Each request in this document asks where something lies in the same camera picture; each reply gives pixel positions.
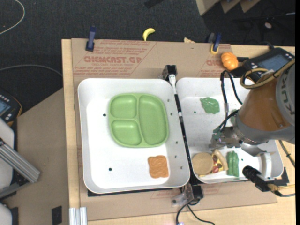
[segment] white cable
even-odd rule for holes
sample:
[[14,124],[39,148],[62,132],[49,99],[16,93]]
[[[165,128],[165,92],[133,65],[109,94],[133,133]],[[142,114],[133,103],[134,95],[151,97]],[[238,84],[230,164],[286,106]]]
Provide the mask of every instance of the white cable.
[[6,29],[6,30],[0,32],[0,35],[2,35],[3,33],[7,32],[7,31],[13,29],[14,27],[16,27],[17,25],[19,25],[19,23],[22,22],[22,20],[23,20],[24,17],[25,17],[25,7],[24,7],[24,5],[23,5],[20,1],[18,1],[18,0],[12,0],[12,1],[15,1],[15,2],[17,2],[17,3],[19,3],[19,4],[21,5],[21,7],[22,7],[22,9],[23,9],[23,16],[22,16],[22,18],[20,19],[20,21],[18,21],[15,25],[13,25],[12,27],[10,27],[10,28],[8,28],[8,29]]

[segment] white tray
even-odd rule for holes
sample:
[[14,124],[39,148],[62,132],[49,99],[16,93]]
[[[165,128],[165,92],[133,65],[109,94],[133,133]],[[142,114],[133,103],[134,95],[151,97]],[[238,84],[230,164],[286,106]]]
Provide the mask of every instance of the white tray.
[[[160,98],[166,108],[169,137],[154,148],[127,148],[111,136],[108,114],[111,98],[123,93],[147,93]],[[176,102],[171,85],[161,79],[88,78],[78,87],[82,130],[83,178],[98,194],[182,187],[190,177]],[[150,176],[148,157],[164,155],[169,177]]]
[[[249,90],[240,85],[239,78],[234,78],[233,80],[239,98],[244,101]],[[199,152],[211,152],[209,144],[212,131],[225,119],[224,100],[220,84],[219,78],[182,78],[176,84],[191,158]],[[225,91],[229,103],[229,111],[239,109],[240,104],[234,96],[229,78],[225,79]],[[207,97],[218,101],[220,112],[208,114],[204,111],[200,99]],[[283,172],[283,164],[275,141],[260,144],[258,148],[267,151],[269,154],[263,157],[253,157],[241,148],[219,150],[223,156],[226,156],[227,152],[232,150],[238,153],[240,177],[228,176],[225,171],[200,178],[197,174],[195,176],[204,183],[247,180],[242,174],[242,169],[247,165],[261,172],[268,173],[270,180],[280,176]]]

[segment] toy orange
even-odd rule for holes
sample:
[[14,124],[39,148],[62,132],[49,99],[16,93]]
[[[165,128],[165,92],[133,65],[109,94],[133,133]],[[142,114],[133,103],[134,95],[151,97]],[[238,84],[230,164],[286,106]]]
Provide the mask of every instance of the toy orange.
[[237,57],[232,52],[225,52],[221,55],[223,66],[229,71],[235,69],[239,65]]

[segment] blue clamp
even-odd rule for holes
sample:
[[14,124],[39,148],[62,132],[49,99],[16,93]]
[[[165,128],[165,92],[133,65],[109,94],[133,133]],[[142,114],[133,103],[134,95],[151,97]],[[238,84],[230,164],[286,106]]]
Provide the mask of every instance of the blue clamp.
[[216,34],[215,42],[211,45],[210,52],[212,54],[217,54],[218,53],[220,41],[221,41],[221,33],[218,32]]
[[96,34],[96,27],[95,26],[91,26],[90,27],[90,34],[89,34],[89,40],[86,43],[86,47],[85,50],[92,52],[94,51],[94,39],[95,39],[95,34]]

